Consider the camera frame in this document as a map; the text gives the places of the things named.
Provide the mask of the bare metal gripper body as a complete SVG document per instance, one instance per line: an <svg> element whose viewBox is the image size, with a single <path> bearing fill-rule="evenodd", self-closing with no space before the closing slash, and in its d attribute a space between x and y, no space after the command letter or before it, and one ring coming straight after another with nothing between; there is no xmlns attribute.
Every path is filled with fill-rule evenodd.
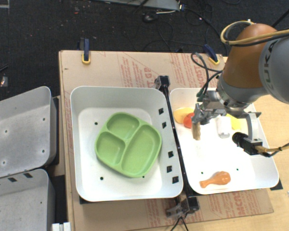
<svg viewBox="0 0 289 231"><path fill-rule="evenodd" d="M209 90L200 105L201 114L203 116L225 116L231 112L230 103L230 97L223 90Z"/></svg>

